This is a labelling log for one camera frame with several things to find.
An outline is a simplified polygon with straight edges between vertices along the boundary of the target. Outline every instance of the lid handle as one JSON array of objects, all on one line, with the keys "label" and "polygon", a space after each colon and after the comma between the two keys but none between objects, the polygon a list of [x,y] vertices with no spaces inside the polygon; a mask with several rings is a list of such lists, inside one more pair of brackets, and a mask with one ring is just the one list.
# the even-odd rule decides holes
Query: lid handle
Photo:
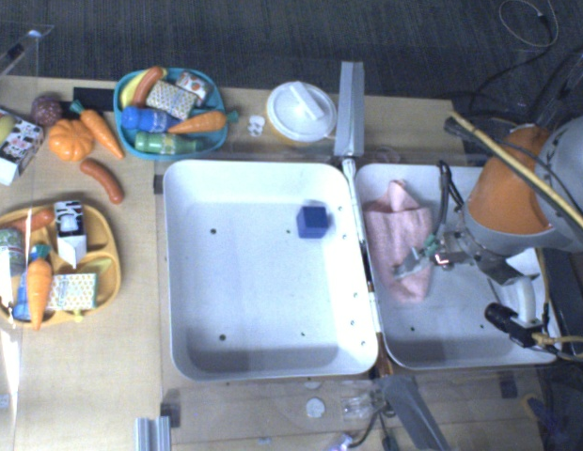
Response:
[{"label": "lid handle", "polygon": [[291,84],[290,89],[300,106],[312,120],[318,120],[325,115],[317,101],[312,98],[310,92],[308,92],[302,82],[294,82]]}]

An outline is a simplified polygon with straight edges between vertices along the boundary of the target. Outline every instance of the orange plate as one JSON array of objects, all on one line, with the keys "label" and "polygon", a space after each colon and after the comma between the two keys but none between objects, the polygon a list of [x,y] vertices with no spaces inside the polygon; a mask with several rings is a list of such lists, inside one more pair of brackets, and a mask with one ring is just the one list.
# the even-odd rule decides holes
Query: orange plate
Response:
[{"label": "orange plate", "polygon": [[[36,213],[41,209],[52,209],[52,205],[38,206],[32,209],[32,213]],[[25,217],[28,213],[28,208],[22,210],[15,210],[0,217],[0,226],[2,224],[14,221]],[[83,214],[85,219],[85,231],[87,232],[87,253],[78,263],[77,268],[80,268],[100,257],[108,257],[112,259],[112,265],[99,276],[99,283],[97,288],[97,307],[82,311],[83,316],[89,316],[103,307],[110,304],[116,298],[120,290],[120,261],[118,259],[118,250],[114,241],[112,230],[108,225],[103,215],[88,205],[83,205]],[[54,274],[76,273],[72,266],[62,259],[57,254],[57,237],[55,230],[55,221],[43,229],[37,230],[30,236],[30,245],[35,244],[49,244],[52,247],[49,255],[49,261],[54,269]],[[10,320],[8,310],[0,304],[0,315],[5,319]],[[50,324],[59,324],[61,322],[69,322],[74,320],[75,316],[70,311],[48,311],[43,318],[43,326]],[[31,327],[30,322],[22,320],[13,320],[18,325],[24,327]]]}]

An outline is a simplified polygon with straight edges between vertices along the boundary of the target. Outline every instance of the orange pumpkin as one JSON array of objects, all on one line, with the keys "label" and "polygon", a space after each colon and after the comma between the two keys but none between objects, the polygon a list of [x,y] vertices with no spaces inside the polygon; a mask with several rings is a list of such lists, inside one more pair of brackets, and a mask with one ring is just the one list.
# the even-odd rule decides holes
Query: orange pumpkin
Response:
[{"label": "orange pumpkin", "polygon": [[95,139],[80,120],[62,118],[49,130],[49,149],[62,161],[82,161],[93,150]]}]

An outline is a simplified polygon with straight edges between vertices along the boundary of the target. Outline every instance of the blue block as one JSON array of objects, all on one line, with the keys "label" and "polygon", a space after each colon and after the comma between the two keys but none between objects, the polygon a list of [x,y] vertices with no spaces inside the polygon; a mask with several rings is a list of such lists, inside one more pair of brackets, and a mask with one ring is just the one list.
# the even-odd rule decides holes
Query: blue block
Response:
[{"label": "blue block", "polygon": [[327,210],[323,206],[304,206],[295,220],[302,239],[320,239],[329,227]]}]

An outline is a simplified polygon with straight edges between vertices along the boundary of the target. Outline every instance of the yellow banana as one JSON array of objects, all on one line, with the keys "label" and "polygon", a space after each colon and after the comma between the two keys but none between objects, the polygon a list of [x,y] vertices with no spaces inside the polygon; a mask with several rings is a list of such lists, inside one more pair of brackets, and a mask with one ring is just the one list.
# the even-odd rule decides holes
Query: yellow banana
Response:
[{"label": "yellow banana", "polygon": [[[139,82],[141,82],[141,79],[147,72],[148,72],[147,70],[143,70],[142,72],[137,73],[136,76],[133,77],[122,88],[122,90],[120,90],[119,102],[121,110],[124,110],[125,107],[131,105],[131,102],[133,101],[134,91],[136,90],[137,86],[139,85]],[[168,70],[162,69],[162,74],[164,75],[164,77],[166,77],[167,73]]]},{"label": "yellow banana", "polygon": [[0,118],[0,145],[8,138],[15,125],[16,119],[12,116],[2,116]]}]

